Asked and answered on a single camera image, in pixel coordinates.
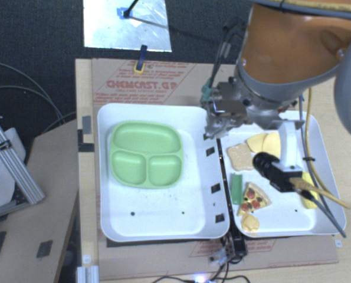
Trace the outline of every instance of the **black metal bar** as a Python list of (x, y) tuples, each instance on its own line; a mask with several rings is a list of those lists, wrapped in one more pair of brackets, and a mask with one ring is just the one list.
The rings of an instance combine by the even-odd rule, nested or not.
[(130, 5), (130, 7), (126, 11), (123, 12), (124, 18), (129, 18), (131, 10), (135, 7), (135, 5), (136, 5), (136, 3), (138, 3), (138, 1), (139, 0), (134, 0), (132, 2), (132, 4)]

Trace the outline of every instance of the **green plate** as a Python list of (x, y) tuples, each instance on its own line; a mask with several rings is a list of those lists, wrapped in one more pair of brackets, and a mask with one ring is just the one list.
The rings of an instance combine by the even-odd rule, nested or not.
[(120, 183), (161, 188), (182, 176), (183, 145), (171, 126), (150, 121), (124, 121), (110, 139), (110, 166)]

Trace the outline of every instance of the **yellow cable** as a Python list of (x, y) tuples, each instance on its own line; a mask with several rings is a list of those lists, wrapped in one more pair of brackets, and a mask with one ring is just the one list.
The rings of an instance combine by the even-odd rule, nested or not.
[(292, 177), (289, 179), (289, 182), (294, 185), (295, 189), (315, 191), (316, 193), (318, 193), (322, 196), (325, 196), (325, 197), (331, 199), (332, 201), (336, 202), (338, 205), (341, 205), (346, 209), (351, 209), (351, 206), (348, 203), (340, 200), (339, 198), (335, 197), (334, 195), (332, 195), (331, 193), (329, 193), (325, 190), (321, 190), (315, 186), (310, 185), (307, 181), (303, 180), (300, 177)]
[[(282, 2), (283, 0), (268, 0), (274, 2)], [(337, 4), (325, 2), (313, 2), (306, 0), (286, 0), (286, 4), (303, 6), (308, 8), (325, 9), (328, 11), (351, 12), (351, 4)]]
[[(310, 115), (311, 115), (311, 99), (312, 99), (312, 90), (309, 88), (309, 96), (307, 100), (307, 113), (306, 113), (306, 122), (305, 122), (305, 144), (306, 144), (306, 152), (307, 155), (310, 157), (310, 144), (309, 144), (309, 123), (310, 123)], [(316, 170), (316, 167), (314, 166), (314, 163), (312, 161), (309, 161), (309, 165), (311, 167), (311, 171), (314, 174), (314, 177), (317, 179), (318, 184), (322, 189), (325, 191), (330, 192), (330, 190), (326, 187), (326, 185), (323, 183), (321, 177), (318, 175), (318, 172)]]

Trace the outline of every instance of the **pizza slice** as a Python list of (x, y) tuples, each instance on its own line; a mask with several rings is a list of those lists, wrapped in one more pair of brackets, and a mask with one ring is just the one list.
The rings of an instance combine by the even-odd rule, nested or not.
[(237, 215), (241, 216), (248, 212), (264, 208), (271, 204), (270, 198), (255, 183), (249, 182), (244, 193), (244, 201)]

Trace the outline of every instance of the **cardboard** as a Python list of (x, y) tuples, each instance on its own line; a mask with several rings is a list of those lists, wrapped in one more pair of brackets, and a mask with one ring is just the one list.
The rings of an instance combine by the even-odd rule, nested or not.
[[(107, 103), (140, 103), (197, 106), (201, 88), (212, 70), (210, 64), (146, 62), (142, 75), (133, 72), (134, 60), (92, 60), (93, 119)], [(217, 81), (226, 81), (234, 65), (222, 65)], [(97, 133), (94, 133), (97, 144)], [(97, 219), (100, 207), (99, 153), (95, 146)], [(209, 257), (219, 249), (219, 240), (132, 243), (107, 247), (106, 237), (98, 225), (100, 279), (122, 279), (214, 272), (218, 265)], [(292, 238), (255, 239), (247, 241), (248, 255), (232, 270), (278, 268), (285, 266), (337, 263), (336, 248), (331, 236), (299, 236)]]

